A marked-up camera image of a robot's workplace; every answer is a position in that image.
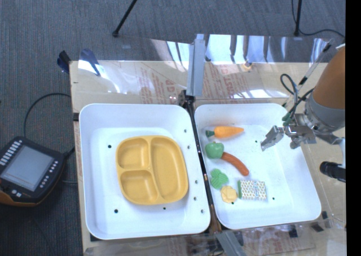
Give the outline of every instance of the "table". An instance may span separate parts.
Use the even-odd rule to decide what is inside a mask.
[[[319,140],[317,144],[301,144],[322,203],[323,212],[315,221],[239,231],[222,227],[221,237],[212,229],[198,235],[143,239],[104,241],[91,236],[85,221],[77,121],[83,107],[91,103],[181,105],[182,93],[193,90],[197,94],[200,86],[202,94],[193,96],[192,109],[210,103],[277,103],[287,107],[292,97],[280,83],[280,75],[286,73],[296,83],[307,75],[305,84],[298,85],[303,94],[317,83],[327,57],[332,56],[327,52],[334,52],[328,39],[198,34],[195,43],[198,41],[201,48],[204,45],[205,60],[201,60],[201,68],[194,69],[199,65],[199,60],[192,62],[199,48],[196,44],[131,37],[120,40],[123,58],[99,60],[100,77],[83,60],[69,65],[84,255],[137,255],[139,251],[148,255],[212,255],[222,250],[229,255],[232,250],[234,255],[346,255],[346,184],[319,171],[325,160],[341,163],[342,153],[338,146]],[[344,137],[345,128],[335,134]]]

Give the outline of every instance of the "white tray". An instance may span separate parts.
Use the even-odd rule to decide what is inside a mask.
[[[163,135],[180,146],[189,188],[179,201],[137,205],[122,194],[115,152],[127,138]],[[200,233],[210,212],[192,123],[177,105],[90,104],[80,112],[85,217],[88,230],[103,240]]]
[[[286,110],[278,104],[205,104],[195,111],[195,122],[202,155],[209,178],[217,168],[229,178],[237,191],[237,181],[253,179],[266,184],[267,200],[241,200],[228,204],[219,190],[211,186],[218,220],[229,229],[243,229],[316,219],[321,203],[305,157],[300,147],[291,149],[286,135],[276,145],[262,152],[261,141],[272,126],[282,127]],[[207,138],[205,130],[218,125],[234,125],[244,132],[228,139]],[[205,153],[209,142],[221,142],[224,151],[242,160],[250,171],[242,176],[224,160],[211,160]]]

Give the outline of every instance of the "metal stand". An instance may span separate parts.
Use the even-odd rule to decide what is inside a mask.
[[[302,0],[298,0],[298,9],[297,9],[297,19],[296,19],[296,29],[294,31],[294,35],[298,36],[300,33],[300,16],[301,16],[301,6]]]
[[[128,10],[125,12],[122,20],[120,21],[118,27],[114,30],[114,32],[112,33],[114,37],[118,37],[119,36],[119,30],[121,29],[124,21],[126,20],[126,18],[128,17],[129,13],[131,12],[131,10],[133,9],[134,5],[136,4],[137,0],[133,0],[128,8]]]

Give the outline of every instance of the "yellow plate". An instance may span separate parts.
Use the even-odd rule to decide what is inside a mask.
[[[116,167],[123,195],[135,204],[175,202],[188,191],[182,150],[166,136],[125,139],[117,147]]]

